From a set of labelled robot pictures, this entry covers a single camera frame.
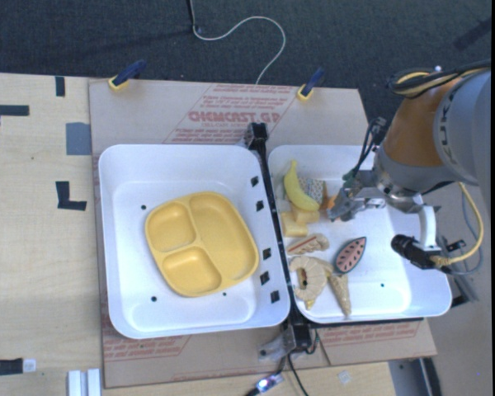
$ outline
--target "cardboard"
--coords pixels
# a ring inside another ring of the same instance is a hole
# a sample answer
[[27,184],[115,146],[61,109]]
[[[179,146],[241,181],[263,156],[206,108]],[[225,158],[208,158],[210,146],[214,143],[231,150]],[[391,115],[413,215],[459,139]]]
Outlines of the cardboard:
[[[366,118],[357,90],[319,88],[308,101],[297,87],[194,82],[130,81],[113,92],[106,80],[90,82],[92,158],[101,287],[106,388],[273,372],[258,347],[280,328],[132,340],[111,325],[99,204],[97,161],[115,144],[238,144],[251,122],[264,122],[268,153],[283,144],[361,145]],[[436,353],[426,320],[320,328],[312,355],[295,367],[318,368],[431,356]]]

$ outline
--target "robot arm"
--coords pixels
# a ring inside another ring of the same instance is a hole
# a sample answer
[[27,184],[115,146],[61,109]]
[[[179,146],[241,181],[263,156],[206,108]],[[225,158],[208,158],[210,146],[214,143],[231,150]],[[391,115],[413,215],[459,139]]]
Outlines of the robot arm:
[[[434,212],[422,203],[423,194],[451,182],[479,185],[491,215],[491,64],[444,73],[403,72],[390,87],[406,98],[375,149],[373,168],[359,169],[372,148],[364,145],[327,213],[331,221],[348,221],[359,211],[385,205],[418,213],[421,242],[397,236],[392,246],[419,267],[433,268],[440,264],[441,250],[434,244]],[[367,136],[378,126],[371,122]]]

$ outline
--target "oval patterned toy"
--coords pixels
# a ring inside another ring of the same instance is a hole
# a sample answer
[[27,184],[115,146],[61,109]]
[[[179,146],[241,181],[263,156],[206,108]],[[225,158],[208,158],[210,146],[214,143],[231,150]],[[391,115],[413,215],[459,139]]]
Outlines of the oval patterned toy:
[[336,271],[341,274],[348,273],[356,268],[357,263],[363,257],[365,252],[366,238],[352,239],[337,254],[335,267]]

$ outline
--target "yellow bowl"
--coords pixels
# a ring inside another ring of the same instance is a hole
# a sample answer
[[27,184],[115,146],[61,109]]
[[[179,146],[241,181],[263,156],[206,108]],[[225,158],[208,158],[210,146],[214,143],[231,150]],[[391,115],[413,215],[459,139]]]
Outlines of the yellow bowl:
[[258,250],[225,196],[198,192],[156,207],[145,222],[148,247],[167,283],[183,296],[219,292],[247,279]]

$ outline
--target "blue clamp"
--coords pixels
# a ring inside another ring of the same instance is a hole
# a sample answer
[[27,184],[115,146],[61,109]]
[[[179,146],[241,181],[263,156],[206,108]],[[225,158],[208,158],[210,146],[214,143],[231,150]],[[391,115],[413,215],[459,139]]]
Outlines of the blue clamp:
[[318,68],[310,80],[297,91],[297,97],[301,101],[306,101],[312,96],[312,91],[316,85],[324,80],[324,69]]
[[112,90],[119,91],[129,84],[129,79],[138,78],[146,67],[147,62],[144,60],[138,60],[122,70],[119,75],[110,78],[108,80],[108,85]]

